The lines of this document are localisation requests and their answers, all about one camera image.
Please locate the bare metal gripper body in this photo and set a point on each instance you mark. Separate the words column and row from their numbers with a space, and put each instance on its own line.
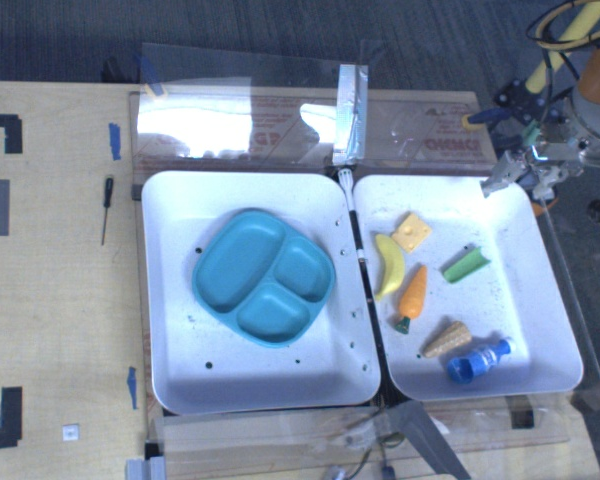
column 562, row 154

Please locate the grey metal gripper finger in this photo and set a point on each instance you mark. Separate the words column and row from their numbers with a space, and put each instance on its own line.
column 502, row 175
column 547, row 184

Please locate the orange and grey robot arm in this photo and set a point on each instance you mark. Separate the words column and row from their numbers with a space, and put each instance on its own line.
column 596, row 80

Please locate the brown cardboard board red print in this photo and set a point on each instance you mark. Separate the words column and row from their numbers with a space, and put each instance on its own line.
column 450, row 113

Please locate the green celery piece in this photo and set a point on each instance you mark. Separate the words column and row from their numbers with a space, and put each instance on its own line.
column 465, row 266

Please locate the yellow cheese slice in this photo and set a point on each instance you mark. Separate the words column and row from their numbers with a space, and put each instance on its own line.
column 411, row 232

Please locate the yellow banana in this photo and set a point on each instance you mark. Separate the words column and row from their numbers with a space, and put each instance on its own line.
column 393, row 268

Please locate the white plastic tray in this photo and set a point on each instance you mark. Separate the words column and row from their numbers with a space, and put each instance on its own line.
column 180, row 368
column 525, row 328

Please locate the orange carrot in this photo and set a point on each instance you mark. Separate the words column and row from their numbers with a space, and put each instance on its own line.
column 414, row 295

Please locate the beige corn cob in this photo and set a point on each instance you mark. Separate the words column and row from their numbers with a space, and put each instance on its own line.
column 449, row 340

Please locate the blue plastic bottle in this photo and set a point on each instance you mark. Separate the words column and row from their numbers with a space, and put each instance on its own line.
column 475, row 363

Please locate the blue divided plate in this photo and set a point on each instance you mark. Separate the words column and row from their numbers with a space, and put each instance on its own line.
column 240, row 258

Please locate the black screwdriver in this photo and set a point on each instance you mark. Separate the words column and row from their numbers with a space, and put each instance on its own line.
column 107, row 203

